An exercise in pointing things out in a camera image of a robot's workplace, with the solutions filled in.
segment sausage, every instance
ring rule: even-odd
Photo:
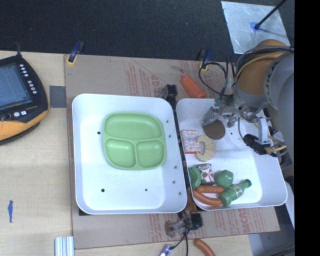
[[[199,193],[222,193],[225,191],[223,186],[206,186],[200,185],[196,188]]]
[[[222,201],[220,198],[211,198],[202,193],[199,193],[196,189],[192,190],[193,197],[198,199],[200,202],[209,205],[209,206],[220,206],[222,205]]]
[[[216,256],[215,253],[209,247],[209,245],[207,245],[201,239],[196,238],[193,243],[196,247],[198,247],[204,253],[205,256]]]

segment screen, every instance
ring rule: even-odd
[[[15,64],[0,67],[0,110],[32,102]]]

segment black rod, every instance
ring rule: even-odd
[[[258,30],[260,28],[261,24],[264,23],[266,21],[266,19],[268,19],[271,16],[271,14],[273,14],[280,6],[282,6],[285,3],[285,1],[287,1],[287,0],[282,0],[280,3],[278,3],[277,6],[274,7],[273,10],[270,11],[259,23],[254,25],[254,29]]]

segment red and white box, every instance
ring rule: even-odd
[[[181,130],[180,134],[185,154],[196,154],[201,151],[200,144],[197,142],[197,130]]]

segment can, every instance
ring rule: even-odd
[[[214,173],[210,163],[202,163],[197,166],[201,173],[201,183],[214,183]]]

